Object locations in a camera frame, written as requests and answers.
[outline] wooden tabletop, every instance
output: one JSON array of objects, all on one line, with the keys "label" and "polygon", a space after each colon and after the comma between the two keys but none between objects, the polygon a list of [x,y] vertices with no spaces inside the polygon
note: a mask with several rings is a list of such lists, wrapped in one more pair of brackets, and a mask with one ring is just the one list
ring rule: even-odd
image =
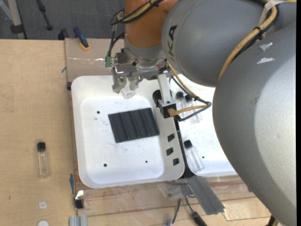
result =
[{"label": "wooden tabletop", "polygon": [[[74,166],[65,68],[64,41],[0,40],[0,226],[35,226],[42,219],[50,226],[64,226],[69,216],[77,215],[69,182]],[[40,141],[46,143],[47,178],[38,176]],[[239,214],[247,205],[259,217],[227,221],[221,213],[203,216],[208,226],[265,226],[269,220],[257,198],[228,203],[233,212]],[[155,218],[174,211],[171,207],[93,216],[88,225],[162,225]],[[180,207],[174,225],[195,225],[189,214],[187,207]]]}]

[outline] black connector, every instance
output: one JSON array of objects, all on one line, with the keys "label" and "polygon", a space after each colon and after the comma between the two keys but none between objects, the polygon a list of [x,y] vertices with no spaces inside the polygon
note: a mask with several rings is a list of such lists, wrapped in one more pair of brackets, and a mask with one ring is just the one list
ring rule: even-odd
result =
[{"label": "black connector", "polygon": [[207,224],[202,220],[201,216],[197,212],[193,212],[191,217],[199,226],[207,226]]}]

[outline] gray carpet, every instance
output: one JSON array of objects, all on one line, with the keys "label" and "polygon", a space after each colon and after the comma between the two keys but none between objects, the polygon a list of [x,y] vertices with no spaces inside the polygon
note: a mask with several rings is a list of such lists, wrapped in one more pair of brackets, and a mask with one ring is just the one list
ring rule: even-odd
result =
[{"label": "gray carpet", "polygon": [[[39,11],[36,0],[16,0],[28,39],[57,40],[58,33],[65,28],[74,37],[77,26],[86,38],[110,38],[112,15],[124,7],[125,0],[41,0],[46,8],[52,31]],[[123,31],[119,25],[117,34]],[[0,8],[0,39],[17,39],[10,30],[10,20]]]}]

